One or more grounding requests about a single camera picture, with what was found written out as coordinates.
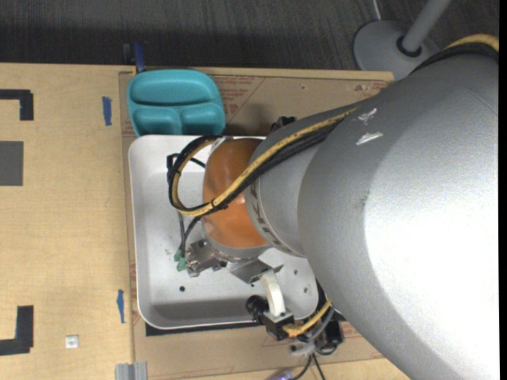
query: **teal plastic container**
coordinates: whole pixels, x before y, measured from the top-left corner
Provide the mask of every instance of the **teal plastic container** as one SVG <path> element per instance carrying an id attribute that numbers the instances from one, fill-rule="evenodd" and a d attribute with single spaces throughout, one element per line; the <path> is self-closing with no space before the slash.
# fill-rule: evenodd
<path id="1" fill-rule="evenodd" d="M 127 89 L 134 131 L 142 135 L 222 134 L 225 112 L 213 79 L 198 70 L 150 70 Z"/>

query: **gray base stand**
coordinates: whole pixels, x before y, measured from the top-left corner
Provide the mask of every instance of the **gray base stand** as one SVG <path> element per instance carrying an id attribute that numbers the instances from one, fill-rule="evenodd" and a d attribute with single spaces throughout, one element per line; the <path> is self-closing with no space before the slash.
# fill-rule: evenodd
<path id="1" fill-rule="evenodd" d="M 430 41 L 421 45 L 421 53 L 411 57 L 402 53 L 396 44 L 406 34 L 396 21 L 374 21 L 359 30 L 354 39 L 354 57 L 361 70 L 386 70 L 396 80 L 404 78 L 419 64 L 439 51 Z"/>

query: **green connector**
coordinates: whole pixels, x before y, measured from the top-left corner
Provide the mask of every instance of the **green connector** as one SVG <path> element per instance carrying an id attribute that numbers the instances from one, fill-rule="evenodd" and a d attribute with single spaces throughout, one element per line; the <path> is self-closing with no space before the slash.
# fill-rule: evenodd
<path id="1" fill-rule="evenodd" d="M 183 272 L 186 268 L 187 268 L 187 261 L 185 260 L 184 257 L 180 257 L 180 260 L 177 262 L 176 269 L 179 272 Z"/>
<path id="2" fill-rule="evenodd" d="M 174 261 L 175 262 L 179 262 L 181 259 L 181 249 L 178 248 L 178 250 L 176 251 L 176 253 L 174 254 Z"/>

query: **gray carpet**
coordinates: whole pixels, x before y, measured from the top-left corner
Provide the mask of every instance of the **gray carpet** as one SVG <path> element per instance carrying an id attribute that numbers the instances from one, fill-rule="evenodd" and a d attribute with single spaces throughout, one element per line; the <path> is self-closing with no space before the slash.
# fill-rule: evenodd
<path id="1" fill-rule="evenodd" d="M 377 0 L 410 24 L 427 0 Z M 440 46 L 499 34 L 499 0 L 453 0 L 432 31 Z M 0 62 L 121 64 L 143 42 L 164 66 L 356 69 L 355 32 L 372 0 L 0 0 Z"/>

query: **gray metal pole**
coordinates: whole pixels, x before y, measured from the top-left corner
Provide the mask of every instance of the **gray metal pole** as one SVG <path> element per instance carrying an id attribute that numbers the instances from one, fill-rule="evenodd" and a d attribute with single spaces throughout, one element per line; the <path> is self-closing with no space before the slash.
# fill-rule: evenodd
<path id="1" fill-rule="evenodd" d="M 408 33 L 403 37 L 402 46 L 408 52 L 416 52 L 427 38 L 431 29 L 451 0 L 428 0 Z"/>

